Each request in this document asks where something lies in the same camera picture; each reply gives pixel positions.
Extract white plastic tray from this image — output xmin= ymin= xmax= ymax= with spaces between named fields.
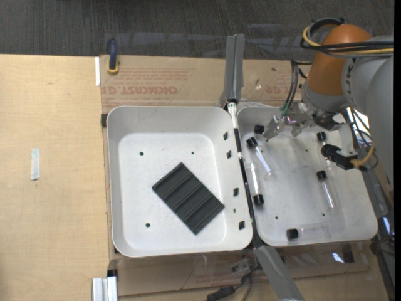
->
xmin=236 ymin=105 xmax=379 ymax=248
xmin=106 ymin=105 xmax=254 ymax=258

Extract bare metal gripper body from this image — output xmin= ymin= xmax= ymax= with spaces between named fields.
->
xmin=283 ymin=103 xmax=345 ymax=132

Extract dark grey ribbed rack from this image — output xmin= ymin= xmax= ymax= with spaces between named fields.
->
xmin=151 ymin=162 xmax=226 ymax=236

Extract thin black and white rod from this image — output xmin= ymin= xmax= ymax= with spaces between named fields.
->
xmin=226 ymin=102 xmax=261 ymax=248

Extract brown cardboard board red print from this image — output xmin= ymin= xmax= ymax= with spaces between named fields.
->
xmin=99 ymin=54 xmax=378 ymax=297

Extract black block with thin wires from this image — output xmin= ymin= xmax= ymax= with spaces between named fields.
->
xmin=206 ymin=285 xmax=236 ymax=301

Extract black cylinder on white bracket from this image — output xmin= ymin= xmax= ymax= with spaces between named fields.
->
xmin=320 ymin=108 xmax=359 ymax=171

